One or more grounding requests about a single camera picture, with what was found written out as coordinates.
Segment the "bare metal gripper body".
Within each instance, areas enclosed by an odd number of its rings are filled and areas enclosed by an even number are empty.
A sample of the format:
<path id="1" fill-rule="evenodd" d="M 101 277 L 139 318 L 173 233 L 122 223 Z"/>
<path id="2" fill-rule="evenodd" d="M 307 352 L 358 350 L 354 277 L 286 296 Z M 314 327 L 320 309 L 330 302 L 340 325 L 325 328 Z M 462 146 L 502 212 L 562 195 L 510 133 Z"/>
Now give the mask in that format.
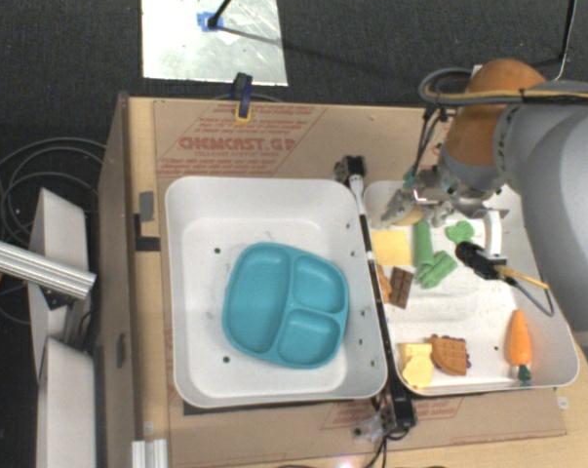
<path id="1" fill-rule="evenodd" d="M 509 214 L 508 209 L 490 208 L 486 201 L 500 189 L 482 191 L 465 185 L 444 167 L 434 166 L 419 171 L 412 181 L 412 195 L 419 206 L 427 210 L 430 218 L 434 205 L 442 202 L 452 204 L 452 215 L 459 214 L 468 219 L 484 219 L 489 213 L 499 213 L 501 218 Z"/>

